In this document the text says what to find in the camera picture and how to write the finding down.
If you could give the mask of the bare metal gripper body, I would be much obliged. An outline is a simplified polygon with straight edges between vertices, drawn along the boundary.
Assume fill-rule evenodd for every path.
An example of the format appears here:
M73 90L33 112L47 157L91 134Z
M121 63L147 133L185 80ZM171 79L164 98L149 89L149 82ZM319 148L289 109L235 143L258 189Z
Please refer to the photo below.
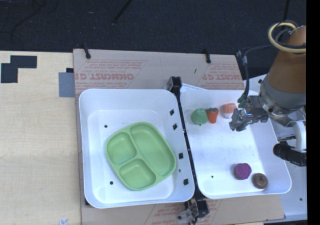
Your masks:
M249 95L244 105L243 114L256 122L275 121L283 127L293 127L297 122L304 122L301 109L288 109L275 103L271 98L260 95Z

